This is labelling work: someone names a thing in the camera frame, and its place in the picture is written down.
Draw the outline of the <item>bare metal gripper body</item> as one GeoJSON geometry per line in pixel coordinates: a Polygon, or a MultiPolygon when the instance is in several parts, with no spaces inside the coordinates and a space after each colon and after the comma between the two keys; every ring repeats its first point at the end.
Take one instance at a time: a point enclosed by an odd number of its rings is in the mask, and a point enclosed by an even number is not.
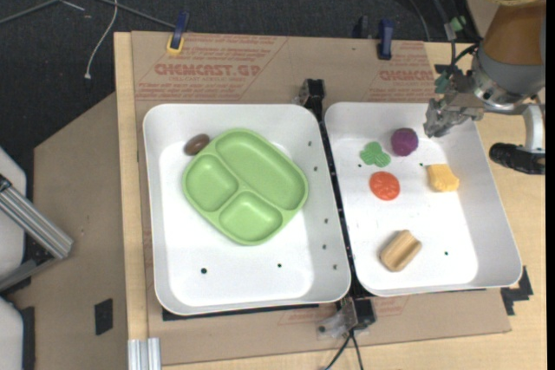
{"type": "Polygon", "coordinates": [[[493,80],[485,72],[458,71],[450,75],[441,98],[441,120],[480,120],[486,112],[514,114],[528,98],[493,80]]]}

